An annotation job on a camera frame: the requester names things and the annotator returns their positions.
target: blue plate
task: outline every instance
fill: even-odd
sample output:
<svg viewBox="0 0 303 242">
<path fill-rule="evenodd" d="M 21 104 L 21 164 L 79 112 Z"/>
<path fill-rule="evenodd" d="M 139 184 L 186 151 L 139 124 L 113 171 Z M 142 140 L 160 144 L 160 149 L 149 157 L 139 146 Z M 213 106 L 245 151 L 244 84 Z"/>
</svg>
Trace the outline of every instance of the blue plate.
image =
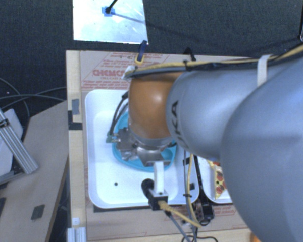
<svg viewBox="0 0 303 242">
<path fill-rule="evenodd" d="M 117 133 L 119 129 L 122 129 L 122 128 L 125 128 L 125 127 L 128 127 L 128 112 L 125 112 L 120 117 L 119 121 L 117 122 L 117 124 L 115 126 L 115 132 Z M 137 169 L 147 171 L 147 172 L 153 172 L 154 171 L 153 167 L 143 166 L 140 159 L 128 160 L 128 161 L 123 160 L 122 157 L 121 157 L 120 151 L 117 149 L 117 144 L 116 143 L 112 144 L 112 152 L 113 152 L 113 155 L 115 156 L 115 158 L 118 161 L 120 161 L 121 163 L 123 163 L 127 166 L 137 168 Z M 171 148 L 166 148 L 164 151 L 161 152 L 161 155 L 165 160 L 170 160 L 171 161 L 171 163 L 168 166 L 164 167 L 164 170 L 167 170 L 173 164 L 175 154 L 176 154 L 176 146 L 173 146 Z"/>
</svg>

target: black clip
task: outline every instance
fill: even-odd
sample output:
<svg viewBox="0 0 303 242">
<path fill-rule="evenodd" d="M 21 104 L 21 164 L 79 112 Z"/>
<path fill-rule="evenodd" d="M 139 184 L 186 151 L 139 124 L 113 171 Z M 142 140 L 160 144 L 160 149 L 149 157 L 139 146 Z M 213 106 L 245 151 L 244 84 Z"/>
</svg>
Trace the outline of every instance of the black clip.
<svg viewBox="0 0 303 242">
<path fill-rule="evenodd" d="M 136 58 L 135 58 L 135 63 L 136 63 L 136 64 L 141 65 L 141 64 L 143 63 L 143 60 L 144 60 L 144 58 L 145 58 L 144 53 L 145 53 L 146 47 L 147 47 L 147 41 L 144 40 L 144 41 L 139 45 L 139 48 L 138 48 L 138 55 L 137 55 Z"/>
<path fill-rule="evenodd" d="M 3 127 L 6 127 L 8 126 L 10 123 L 9 123 L 9 120 L 6 118 L 2 121 L 0 121 L 0 128 L 3 128 Z"/>
<path fill-rule="evenodd" d="M 184 51 L 183 54 L 189 54 L 189 55 L 191 56 L 191 60 L 192 60 L 193 62 L 196 61 L 196 58 L 195 58 L 195 56 L 194 56 L 194 53 L 193 53 L 193 51 L 192 51 L 192 49 L 191 49 L 190 47 L 187 47 L 187 48 L 185 49 L 185 51 Z"/>
<path fill-rule="evenodd" d="M 187 72 L 191 72 L 192 69 L 189 68 L 189 67 L 187 66 L 188 60 L 184 60 L 183 63 L 185 64 L 185 70 L 186 70 Z"/>
<path fill-rule="evenodd" d="M 185 197 L 192 197 L 192 195 L 190 195 L 190 194 L 183 194 L 183 196 L 185 196 Z"/>
<path fill-rule="evenodd" d="M 190 158 L 186 158 L 185 162 L 184 162 L 184 160 L 182 160 L 182 161 L 183 161 L 183 166 L 190 164 Z"/>
</svg>

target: white sink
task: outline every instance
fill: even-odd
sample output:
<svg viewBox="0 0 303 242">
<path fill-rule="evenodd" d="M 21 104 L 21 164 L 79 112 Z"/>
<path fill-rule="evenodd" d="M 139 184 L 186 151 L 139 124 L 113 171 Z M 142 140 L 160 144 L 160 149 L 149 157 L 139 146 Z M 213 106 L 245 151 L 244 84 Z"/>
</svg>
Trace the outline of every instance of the white sink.
<svg viewBox="0 0 303 242">
<path fill-rule="evenodd" d="M 112 144 L 106 143 L 113 114 L 121 100 L 122 90 L 93 90 L 85 98 L 88 189 L 92 202 L 105 209 L 147 206 L 141 183 L 154 179 L 154 173 L 145 172 L 119 162 L 112 153 Z M 185 204 L 183 156 L 178 147 L 173 164 L 164 172 L 164 187 L 169 204 Z M 191 200 L 198 198 L 199 188 L 195 166 L 191 172 Z"/>
</svg>

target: wooden board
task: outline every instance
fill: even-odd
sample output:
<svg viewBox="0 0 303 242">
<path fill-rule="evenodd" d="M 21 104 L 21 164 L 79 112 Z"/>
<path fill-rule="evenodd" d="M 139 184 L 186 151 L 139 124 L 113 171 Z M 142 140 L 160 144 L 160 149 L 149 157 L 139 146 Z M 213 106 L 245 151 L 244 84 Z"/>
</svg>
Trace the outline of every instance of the wooden board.
<svg viewBox="0 0 303 242">
<path fill-rule="evenodd" d="M 31 118 L 24 145 L 39 169 L 0 190 L 0 198 L 7 199 L 0 217 L 0 242 L 49 241 L 66 176 L 67 124 L 66 102 Z M 31 220 L 39 205 L 45 205 L 43 216 Z"/>
<path fill-rule="evenodd" d="M 79 100 L 78 113 L 72 115 L 71 121 L 82 122 L 81 114 L 81 84 L 80 84 L 80 52 L 66 52 L 67 68 L 67 101 L 68 112 L 72 111 L 72 101 Z M 84 182 L 84 158 L 83 158 L 83 131 L 69 131 L 70 148 L 70 193 L 71 193 L 71 219 L 79 220 L 72 222 L 73 227 L 86 226 L 85 208 L 85 182 Z"/>
</svg>

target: dark carpet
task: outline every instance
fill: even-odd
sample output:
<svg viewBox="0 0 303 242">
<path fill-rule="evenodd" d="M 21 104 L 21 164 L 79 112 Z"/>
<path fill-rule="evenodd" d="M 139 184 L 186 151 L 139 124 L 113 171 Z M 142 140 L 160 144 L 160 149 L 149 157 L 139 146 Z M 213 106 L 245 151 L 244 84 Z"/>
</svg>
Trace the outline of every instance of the dark carpet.
<svg viewBox="0 0 303 242">
<path fill-rule="evenodd" d="M 143 0 L 147 52 L 260 56 L 299 44 L 302 0 Z M 136 52 L 138 45 L 73 40 L 72 0 L 0 0 L 0 77 L 21 94 L 66 86 L 65 51 Z M 0 97 L 15 92 L 0 81 Z M 49 95 L 66 99 L 66 90 Z M 14 99 L 0 100 L 3 107 Z M 56 101 L 27 100 L 30 115 Z M 22 124 L 22 103 L 13 107 Z"/>
</svg>

